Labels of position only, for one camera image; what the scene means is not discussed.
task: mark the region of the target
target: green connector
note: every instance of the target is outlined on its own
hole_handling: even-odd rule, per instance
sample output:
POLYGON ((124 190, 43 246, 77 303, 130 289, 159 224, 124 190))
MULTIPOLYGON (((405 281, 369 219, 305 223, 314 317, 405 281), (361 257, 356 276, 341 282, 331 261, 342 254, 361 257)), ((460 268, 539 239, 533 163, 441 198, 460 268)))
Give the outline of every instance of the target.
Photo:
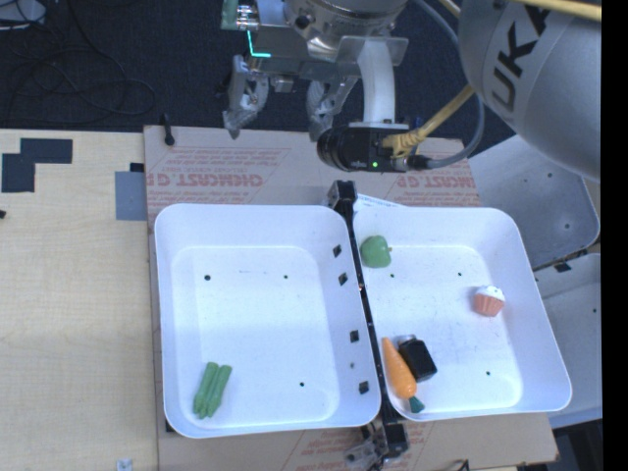
POLYGON ((237 29, 237 6, 239 0, 223 0, 221 29, 237 29))

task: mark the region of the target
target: orange carrot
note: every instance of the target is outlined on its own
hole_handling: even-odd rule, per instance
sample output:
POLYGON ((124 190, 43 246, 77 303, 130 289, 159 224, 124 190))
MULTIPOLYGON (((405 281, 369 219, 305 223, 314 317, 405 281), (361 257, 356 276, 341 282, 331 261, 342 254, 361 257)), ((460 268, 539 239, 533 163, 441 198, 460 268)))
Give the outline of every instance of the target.
POLYGON ((407 363, 394 347, 391 339, 384 337, 382 339, 382 347, 386 361, 386 373, 392 388, 397 396, 403 399, 410 399, 416 394, 416 380, 412 372, 410 372, 407 363))

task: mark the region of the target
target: black floor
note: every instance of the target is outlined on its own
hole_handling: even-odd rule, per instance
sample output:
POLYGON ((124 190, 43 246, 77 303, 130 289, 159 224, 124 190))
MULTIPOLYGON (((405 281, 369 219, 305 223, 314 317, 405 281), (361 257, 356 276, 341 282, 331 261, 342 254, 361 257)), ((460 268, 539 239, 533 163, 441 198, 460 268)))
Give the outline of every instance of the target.
MULTIPOLYGON (((223 126, 227 100, 215 95, 216 86, 246 46, 243 32, 220 29, 223 0, 36 1, 42 24, 0 21, 0 127, 142 131, 164 113, 173 126, 223 126)), ((436 0, 425 1, 455 27, 436 0)), ((455 46, 413 3, 393 34, 409 39, 395 69, 397 117, 427 120, 466 83, 455 46)), ((303 80, 292 93, 272 92, 249 128, 307 131, 306 87, 303 80)), ((335 123, 360 119, 362 103, 358 83, 335 123)), ((468 102, 432 135, 466 144, 476 116, 468 102)), ((487 109, 476 153, 511 135, 487 109)))

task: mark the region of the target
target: pink cupcake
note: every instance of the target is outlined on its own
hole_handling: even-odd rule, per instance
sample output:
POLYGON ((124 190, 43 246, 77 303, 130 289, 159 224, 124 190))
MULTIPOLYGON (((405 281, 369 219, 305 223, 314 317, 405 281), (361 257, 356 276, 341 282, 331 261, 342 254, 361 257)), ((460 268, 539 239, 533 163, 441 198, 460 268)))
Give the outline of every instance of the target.
POLYGON ((503 291, 492 285, 478 288, 473 297, 473 309, 484 315, 495 317, 503 308, 503 291))

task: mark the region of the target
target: green led light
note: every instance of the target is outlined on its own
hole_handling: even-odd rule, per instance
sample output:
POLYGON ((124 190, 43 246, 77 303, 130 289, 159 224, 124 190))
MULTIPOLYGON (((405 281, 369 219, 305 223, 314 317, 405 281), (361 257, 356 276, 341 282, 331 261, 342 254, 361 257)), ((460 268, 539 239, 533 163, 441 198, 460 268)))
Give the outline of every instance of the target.
POLYGON ((248 36, 248 50, 251 53, 251 56, 254 58, 270 58, 271 54, 269 52, 255 52, 253 50, 253 40, 251 38, 251 31, 248 29, 246 31, 246 36, 248 36))

